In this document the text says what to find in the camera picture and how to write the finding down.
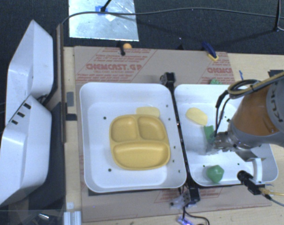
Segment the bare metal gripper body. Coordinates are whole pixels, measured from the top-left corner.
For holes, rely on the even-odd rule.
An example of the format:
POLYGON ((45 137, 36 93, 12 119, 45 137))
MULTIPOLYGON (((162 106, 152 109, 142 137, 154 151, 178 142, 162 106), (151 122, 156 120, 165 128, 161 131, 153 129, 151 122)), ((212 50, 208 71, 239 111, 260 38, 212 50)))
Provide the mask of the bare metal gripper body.
POLYGON ((235 151, 237 139, 232 132, 220 132, 217 134, 218 142, 214 145, 222 151, 235 151))

